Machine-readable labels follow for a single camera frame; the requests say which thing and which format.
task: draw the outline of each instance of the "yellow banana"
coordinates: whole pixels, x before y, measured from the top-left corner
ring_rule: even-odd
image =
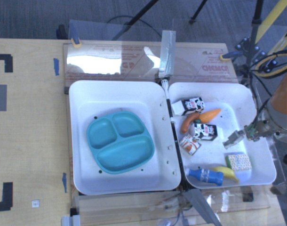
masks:
[[[224,174],[224,177],[234,179],[236,182],[239,181],[239,179],[237,179],[236,175],[234,174],[234,171],[231,168],[218,166],[218,167],[213,167],[211,170],[220,171]]]

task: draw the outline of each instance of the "blue divided plate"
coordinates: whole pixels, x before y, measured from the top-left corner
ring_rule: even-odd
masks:
[[[87,128],[89,148],[101,169],[111,174],[130,171],[154,155],[153,140],[134,113],[111,113],[91,122]]]

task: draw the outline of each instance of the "blue plastic bottle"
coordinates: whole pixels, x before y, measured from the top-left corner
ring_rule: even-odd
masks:
[[[188,169],[187,175],[192,176],[201,182],[215,183],[218,186],[222,185],[224,176],[224,174],[220,171],[216,172],[207,169],[198,169],[198,170]]]

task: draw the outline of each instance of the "wooden table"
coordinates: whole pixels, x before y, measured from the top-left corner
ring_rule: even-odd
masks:
[[[13,57],[12,73],[5,73],[4,61],[0,61],[0,85],[7,86],[6,111],[0,111],[0,202],[3,183],[13,183],[13,205],[0,211],[0,225],[60,225],[61,217],[70,213],[65,43],[0,39],[0,54]],[[54,59],[59,61],[59,75]],[[268,193],[268,203],[269,208],[220,213],[219,218],[223,225],[285,225],[276,196]],[[191,224],[204,223],[199,216],[189,219]]]

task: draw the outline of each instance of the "gray floor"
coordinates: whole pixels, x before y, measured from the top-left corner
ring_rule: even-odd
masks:
[[[134,16],[151,0],[0,0],[0,38],[57,39],[56,29],[64,24],[68,31],[69,20],[106,23],[116,16]],[[177,41],[224,42],[228,49],[251,34],[251,22],[257,0],[208,0],[197,17],[188,24],[202,0],[159,0],[141,19],[161,32],[162,29],[177,30]],[[261,19],[265,19],[279,0],[264,0]],[[111,20],[124,24],[130,17]],[[134,26],[147,27],[137,21]],[[287,29],[287,7],[275,20],[259,47],[268,52]],[[280,78],[264,83],[273,93]],[[268,95],[258,85],[261,100]],[[276,193],[287,223],[287,165],[283,157],[287,144],[276,141],[278,185]]]

